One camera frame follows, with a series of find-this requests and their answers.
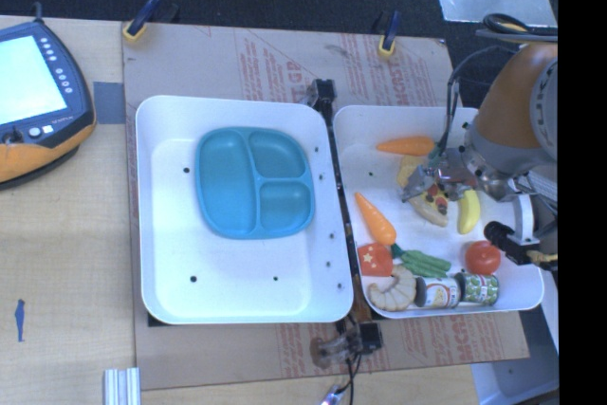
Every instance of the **table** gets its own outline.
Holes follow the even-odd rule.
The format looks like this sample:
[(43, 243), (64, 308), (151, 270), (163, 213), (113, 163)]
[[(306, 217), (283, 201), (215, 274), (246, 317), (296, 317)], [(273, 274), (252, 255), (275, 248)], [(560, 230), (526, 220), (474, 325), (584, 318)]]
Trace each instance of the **table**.
[[(0, 17), (0, 28), (31, 19)], [(95, 82), (122, 83), (121, 24), (46, 19)], [(102, 403), (103, 371), (136, 366), (125, 127), (99, 124), (51, 173), (0, 192), (1, 403)], [(25, 309), (19, 341), (15, 309)], [(345, 377), (148, 391), (161, 403), (319, 403)], [(468, 365), (359, 374), (355, 403), (477, 401)]]

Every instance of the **can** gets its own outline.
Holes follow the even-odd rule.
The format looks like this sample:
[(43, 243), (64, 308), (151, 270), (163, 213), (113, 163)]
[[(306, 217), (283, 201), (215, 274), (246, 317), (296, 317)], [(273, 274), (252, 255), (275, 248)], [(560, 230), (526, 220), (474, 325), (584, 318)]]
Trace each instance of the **can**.
[(415, 279), (417, 307), (456, 307), (461, 297), (460, 286), (452, 277)]
[(494, 305), (500, 294), (500, 283), (495, 275), (460, 272), (455, 275), (462, 301), (482, 305)]

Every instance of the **cardboard sheet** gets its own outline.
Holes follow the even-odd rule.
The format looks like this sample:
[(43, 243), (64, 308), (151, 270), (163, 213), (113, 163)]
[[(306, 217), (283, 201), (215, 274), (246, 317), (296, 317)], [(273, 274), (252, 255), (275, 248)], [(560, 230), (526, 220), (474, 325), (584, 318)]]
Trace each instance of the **cardboard sheet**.
[[(378, 36), (151, 24), (123, 41), (137, 366), (142, 390), (344, 374), (314, 364), (310, 344), (333, 323), (158, 325), (141, 299), (135, 113), (154, 95), (300, 102), (332, 79), (347, 104), (443, 105), (451, 73), (440, 40), (399, 37), (389, 59)], [(378, 321), (384, 347), (361, 372), (528, 358), (517, 312)]]

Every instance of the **screen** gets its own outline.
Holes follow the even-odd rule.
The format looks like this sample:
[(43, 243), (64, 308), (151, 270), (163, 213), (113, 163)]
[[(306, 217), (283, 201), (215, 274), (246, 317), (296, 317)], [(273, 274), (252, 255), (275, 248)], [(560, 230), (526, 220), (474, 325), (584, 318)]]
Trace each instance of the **screen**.
[(0, 43), (0, 125), (66, 107), (33, 36)]

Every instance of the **orange carrot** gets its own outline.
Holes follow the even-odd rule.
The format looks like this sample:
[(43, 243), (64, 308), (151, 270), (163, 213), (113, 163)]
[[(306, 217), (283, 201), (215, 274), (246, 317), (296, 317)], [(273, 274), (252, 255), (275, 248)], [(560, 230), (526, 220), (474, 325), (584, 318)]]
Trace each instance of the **orange carrot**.
[(402, 156), (427, 156), (434, 148), (434, 140), (426, 136), (393, 138), (379, 143), (376, 148)]
[(393, 245), (396, 242), (396, 230), (392, 223), (361, 193), (354, 193), (354, 197), (374, 240), (381, 245)]

